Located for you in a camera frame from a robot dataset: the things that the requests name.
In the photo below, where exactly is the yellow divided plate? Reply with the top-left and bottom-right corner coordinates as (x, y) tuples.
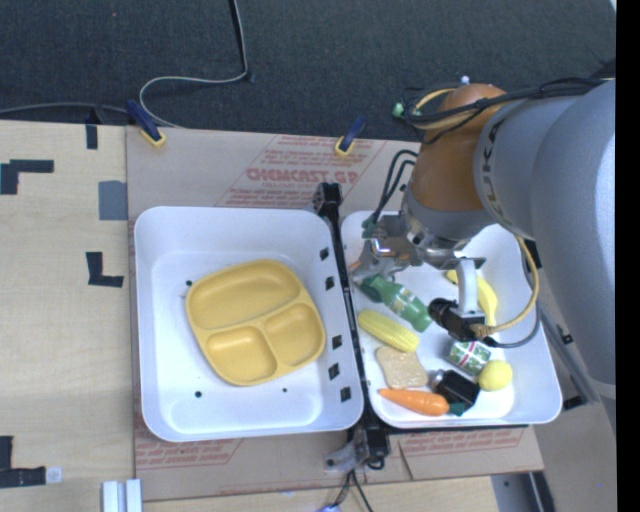
(184, 258), (328, 388)

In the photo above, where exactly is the green and white can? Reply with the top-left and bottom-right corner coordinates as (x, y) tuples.
(443, 339), (493, 377)

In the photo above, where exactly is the beige bread slice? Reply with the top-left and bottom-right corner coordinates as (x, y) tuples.
(374, 345), (430, 392)

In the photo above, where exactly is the black block with wires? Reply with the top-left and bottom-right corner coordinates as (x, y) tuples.
(349, 425), (392, 470)
(311, 181), (344, 217)

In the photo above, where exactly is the yellow lemon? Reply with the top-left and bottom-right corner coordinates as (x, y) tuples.
(477, 359), (514, 393)

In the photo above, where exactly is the yellow banana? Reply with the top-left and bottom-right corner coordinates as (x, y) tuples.
(445, 268), (499, 327)

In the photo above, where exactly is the yellow corn cob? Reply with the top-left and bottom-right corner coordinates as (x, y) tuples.
(356, 308), (421, 354)

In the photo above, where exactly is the white plastic tray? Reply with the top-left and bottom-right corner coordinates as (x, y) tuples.
(339, 209), (564, 430)
(132, 205), (365, 444)

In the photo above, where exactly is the thin black rod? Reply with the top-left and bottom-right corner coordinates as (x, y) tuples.
(324, 199), (372, 432)

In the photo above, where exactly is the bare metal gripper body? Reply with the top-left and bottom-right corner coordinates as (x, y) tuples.
(366, 211), (487, 275)

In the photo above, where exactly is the black cylinder on white bracket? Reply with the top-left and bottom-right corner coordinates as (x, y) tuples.
(427, 256), (489, 344)

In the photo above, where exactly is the orange carrot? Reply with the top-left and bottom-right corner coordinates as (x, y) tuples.
(377, 387), (474, 418)

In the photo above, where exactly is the brown cardboard board, red print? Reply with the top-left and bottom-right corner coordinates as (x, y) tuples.
(124, 124), (546, 502)

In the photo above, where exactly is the green plastic bottle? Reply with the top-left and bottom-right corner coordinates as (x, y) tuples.
(359, 274), (434, 334)

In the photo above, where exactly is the black bottle with silver cap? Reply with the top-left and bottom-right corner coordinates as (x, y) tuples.
(428, 368), (482, 407)

